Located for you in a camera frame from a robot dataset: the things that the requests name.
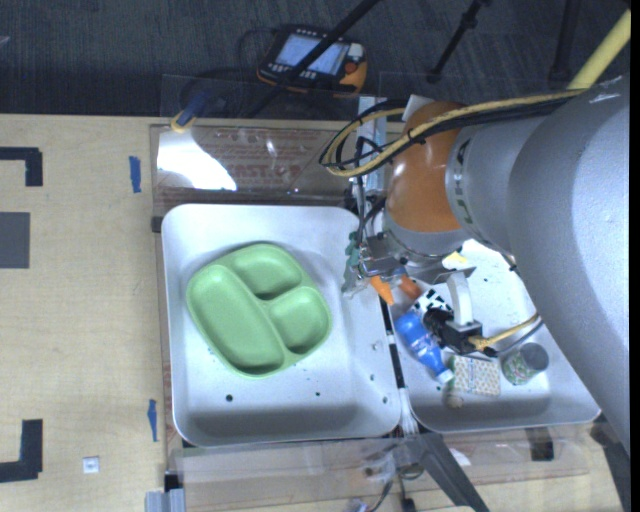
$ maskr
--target dark floor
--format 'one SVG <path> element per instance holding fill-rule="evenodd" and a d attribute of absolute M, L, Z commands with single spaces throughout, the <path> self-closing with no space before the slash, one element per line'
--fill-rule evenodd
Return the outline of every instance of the dark floor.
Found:
<path fill-rule="evenodd" d="M 167 91 L 176 80 L 168 75 L 216 69 L 219 79 L 254 82 L 255 65 L 271 39 L 257 29 L 282 23 L 331 28 L 358 3 L 3 0 L 0 36 L 10 40 L 0 48 L 0 112 L 165 115 L 172 108 Z M 494 0 L 481 9 L 477 28 L 465 35 L 442 82 L 430 86 L 424 80 L 470 3 L 384 0 L 373 7 L 348 32 L 368 51 L 363 92 L 478 101 L 545 90 L 563 0 Z M 571 73 L 626 7 L 622 0 L 582 1 Z M 629 66 L 627 47 L 604 78 Z M 245 96 L 248 101 L 251 94 Z"/>

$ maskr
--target yellow pipe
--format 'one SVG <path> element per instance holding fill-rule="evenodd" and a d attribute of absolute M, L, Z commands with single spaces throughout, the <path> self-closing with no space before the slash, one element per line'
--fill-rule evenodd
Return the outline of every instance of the yellow pipe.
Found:
<path fill-rule="evenodd" d="M 627 9 L 578 71 L 567 89 L 588 89 L 615 59 L 625 44 L 631 39 L 631 10 Z"/>

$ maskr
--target green plate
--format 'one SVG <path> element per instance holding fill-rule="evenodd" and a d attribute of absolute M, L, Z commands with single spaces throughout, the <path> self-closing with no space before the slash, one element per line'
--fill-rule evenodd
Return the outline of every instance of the green plate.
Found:
<path fill-rule="evenodd" d="M 235 373 L 281 372 L 331 331 L 331 313 L 311 277 L 273 244 L 238 249 L 197 271 L 187 306 L 209 346 Z"/>

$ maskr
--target yellow cable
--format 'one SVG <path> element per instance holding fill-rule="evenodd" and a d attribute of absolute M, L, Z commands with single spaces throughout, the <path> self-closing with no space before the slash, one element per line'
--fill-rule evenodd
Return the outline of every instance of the yellow cable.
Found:
<path fill-rule="evenodd" d="M 430 121 L 423 123 L 419 126 L 416 126 L 411 130 L 411 136 L 409 134 L 400 137 L 395 140 L 392 144 L 390 144 L 384 151 L 379 153 L 375 158 L 370 160 L 364 165 L 360 167 L 356 167 L 354 169 L 340 169 L 339 162 L 332 163 L 330 160 L 331 155 L 335 152 L 338 146 L 351 134 L 351 132 L 355 131 L 358 127 L 364 124 L 367 121 L 371 121 L 373 119 L 377 119 L 379 117 L 387 117 L 391 115 L 397 115 L 404 112 L 404 109 L 397 108 L 391 110 L 383 110 L 379 112 L 375 112 L 368 116 L 363 117 L 361 120 L 354 121 L 347 126 L 345 126 L 331 141 L 329 146 L 327 147 L 325 153 L 320 160 L 320 163 L 325 166 L 325 168 L 336 176 L 341 176 L 343 178 L 352 178 L 354 176 L 360 176 L 366 174 L 380 165 L 380 163 L 388 158 L 390 155 L 394 154 L 398 151 L 404 144 L 410 142 L 412 139 L 419 137 L 422 133 L 433 128 L 434 126 L 444 122 L 449 121 L 451 119 L 456 119 L 458 117 L 466 116 L 469 114 L 476 114 L 479 112 L 486 112 L 490 110 L 496 110 L 505 107 L 517 107 L 524 105 L 534 105 L 536 103 L 543 103 L 545 101 L 552 101 L 561 98 L 571 98 L 573 96 L 577 96 L 582 91 L 580 90 L 572 90 L 559 92 L 554 94 L 542 94 L 538 96 L 529 96 L 525 98 L 514 98 L 509 100 L 499 100 L 499 101 L 489 101 L 486 103 L 479 103 L 477 105 L 471 105 L 467 107 L 462 107 L 456 110 L 450 110 L 441 114 L 437 117 L 434 117 Z"/>
<path fill-rule="evenodd" d="M 531 325 L 538 318 L 540 318 L 540 315 L 538 315 L 538 313 L 535 313 L 528 320 L 525 320 L 521 324 L 515 325 L 515 326 L 511 327 L 510 329 L 507 329 L 506 331 L 502 331 L 501 333 L 496 334 L 495 336 L 490 336 L 488 338 L 485 338 L 483 336 L 469 336 L 469 341 L 478 350 L 483 350 L 483 349 L 485 349 L 485 348 L 487 348 L 487 347 L 489 347 L 491 345 L 494 345 L 494 344 L 498 343 L 499 341 L 502 341 L 502 340 L 508 338 L 509 336 L 512 336 L 513 334 L 517 333 L 521 329 L 524 329 L 525 327 Z"/>
<path fill-rule="evenodd" d="M 567 89 L 587 89 L 596 83 L 629 39 L 631 39 L 631 10 L 627 9 L 582 69 L 578 71 Z"/>

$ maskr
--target black pole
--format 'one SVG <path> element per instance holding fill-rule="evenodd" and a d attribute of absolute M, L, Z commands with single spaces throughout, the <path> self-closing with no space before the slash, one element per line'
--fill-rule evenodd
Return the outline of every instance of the black pole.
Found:
<path fill-rule="evenodd" d="M 578 14 L 582 0 L 566 0 L 564 13 L 562 14 L 562 25 L 558 36 L 558 46 L 556 47 L 556 57 L 549 70 L 550 82 L 568 82 L 571 77 L 569 69 L 569 58 L 571 57 L 571 47 L 573 46 L 573 36 L 578 25 Z"/>
<path fill-rule="evenodd" d="M 476 19 L 476 16 L 478 15 L 478 11 L 480 11 L 480 8 L 483 5 L 489 5 L 490 3 L 491 3 L 491 0 L 473 0 L 471 5 L 469 6 L 469 9 L 467 9 L 467 12 L 465 12 L 462 15 L 462 19 L 460 20 L 460 25 L 458 25 L 458 29 L 456 30 L 455 34 L 453 34 L 453 37 L 449 41 L 449 44 L 447 45 L 447 47 L 444 49 L 444 52 L 442 52 L 442 56 L 440 57 L 440 60 L 435 65 L 435 67 L 433 67 L 429 71 L 429 76 L 427 77 L 428 82 L 435 83 L 438 80 L 440 80 L 441 78 L 440 75 L 442 74 L 442 70 L 447 64 L 449 57 L 451 57 L 451 54 L 458 47 L 458 44 L 462 40 L 462 36 L 464 36 L 464 33 L 467 30 L 476 28 L 476 25 L 478 24 L 478 20 Z"/>
<path fill-rule="evenodd" d="M 342 37 L 347 30 L 355 25 L 360 18 L 362 18 L 367 12 L 369 12 L 378 2 L 381 0 L 362 0 L 353 11 L 338 23 L 330 32 L 327 33 L 327 37 L 323 37 L 320 42 L 311 50 L 307 55 L 296 64 L 291 71 L 284 75 L 273 88 L 256 101 L 250 108 L 246 110 L 246 113 L 241 114 L 240 117 L 251 119 L 258 115 L 258 113 L 265 108 L 276 96 L 278 96 L 286 86 L 291 84 L 300 73 L 305 71 L 309 65 L 322 55 L 327 48 L 335 43 L 340 37 Z"/>

